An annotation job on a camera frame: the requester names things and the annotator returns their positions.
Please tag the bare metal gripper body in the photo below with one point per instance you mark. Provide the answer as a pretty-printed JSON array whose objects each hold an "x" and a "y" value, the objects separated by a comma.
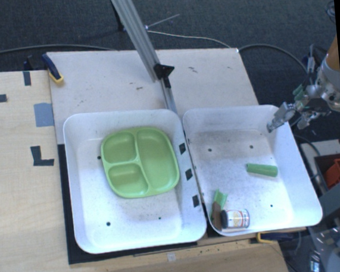
[{"x": 319, "y": 103}]

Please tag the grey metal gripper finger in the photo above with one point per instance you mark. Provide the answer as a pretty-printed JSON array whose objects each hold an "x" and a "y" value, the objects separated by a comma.
[
  {"x": 282, "y": 115},
  {"x": 305, "y": 120}
]

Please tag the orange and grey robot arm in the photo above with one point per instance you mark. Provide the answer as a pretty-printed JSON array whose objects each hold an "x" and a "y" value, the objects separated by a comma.
[{"x": 332, "y": 69}]

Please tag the green cylinder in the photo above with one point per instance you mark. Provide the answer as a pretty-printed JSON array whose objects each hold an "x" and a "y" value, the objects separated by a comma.
[{"x": 261, "y": 170}]

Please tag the white plastic tray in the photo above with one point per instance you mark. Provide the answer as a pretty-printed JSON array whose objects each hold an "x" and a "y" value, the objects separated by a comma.
[
  {"x": 136, "y": 219},
  {"x": 241, "y": 191}
]

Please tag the green packet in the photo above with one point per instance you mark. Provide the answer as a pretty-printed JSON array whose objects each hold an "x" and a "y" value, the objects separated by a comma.
[{"x": 220, "y": 198}]

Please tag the small jar with black lid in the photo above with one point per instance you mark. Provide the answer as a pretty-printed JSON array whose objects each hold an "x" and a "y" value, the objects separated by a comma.
[{"x": 236, "y": 218}]

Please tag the green divided plate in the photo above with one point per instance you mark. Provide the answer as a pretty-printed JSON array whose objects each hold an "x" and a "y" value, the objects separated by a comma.
[{"x": 157, "y": 160}]

